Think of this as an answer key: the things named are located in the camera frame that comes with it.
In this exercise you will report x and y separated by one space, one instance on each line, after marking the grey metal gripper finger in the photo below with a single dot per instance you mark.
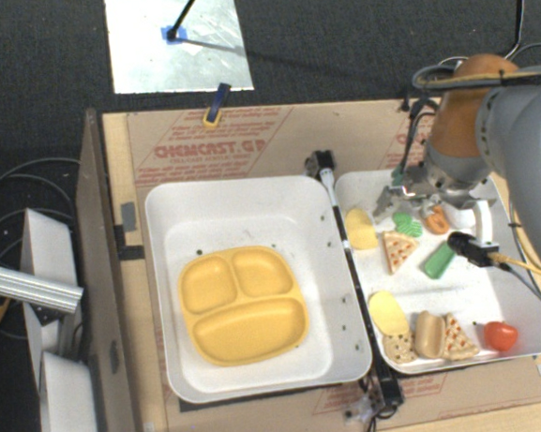
428 205
384 202

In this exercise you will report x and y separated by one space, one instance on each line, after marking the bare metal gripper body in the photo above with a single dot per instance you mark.
425 183

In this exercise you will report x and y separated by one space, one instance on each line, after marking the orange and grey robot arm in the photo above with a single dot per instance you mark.
517 132

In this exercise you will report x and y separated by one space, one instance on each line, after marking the orange toy pretzel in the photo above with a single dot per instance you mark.
436 221

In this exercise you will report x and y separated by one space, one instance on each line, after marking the green toy pea pod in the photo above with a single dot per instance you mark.
408 225

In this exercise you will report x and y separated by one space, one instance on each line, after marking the yellow toy potato chip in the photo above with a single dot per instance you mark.
388 313
361 230

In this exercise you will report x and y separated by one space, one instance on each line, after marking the toy pizza slice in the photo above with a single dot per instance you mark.
398 248
458 340

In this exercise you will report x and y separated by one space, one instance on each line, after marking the green toy cucumber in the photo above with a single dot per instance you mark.
439 261

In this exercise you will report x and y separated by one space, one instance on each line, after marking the thin black and white rod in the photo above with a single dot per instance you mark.
349 260

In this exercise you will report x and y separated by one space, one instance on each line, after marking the white plastic tray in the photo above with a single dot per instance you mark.
246 203
461 292

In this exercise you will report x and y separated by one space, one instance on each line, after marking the tan toy hot dog bun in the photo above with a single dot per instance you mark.
429 335

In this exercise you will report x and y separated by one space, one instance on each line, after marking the tan toy biscuit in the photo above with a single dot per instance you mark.
399 348

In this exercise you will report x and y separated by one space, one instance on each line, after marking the red toy tomato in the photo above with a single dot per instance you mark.
500 336

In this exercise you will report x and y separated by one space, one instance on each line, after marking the brown cardboard board red print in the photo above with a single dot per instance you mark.
226 143

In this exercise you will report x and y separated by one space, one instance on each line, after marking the yellow divided plate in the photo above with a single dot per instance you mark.
243 307

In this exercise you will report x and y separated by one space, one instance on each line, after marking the black cylinder on white bracket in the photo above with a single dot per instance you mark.
468 245

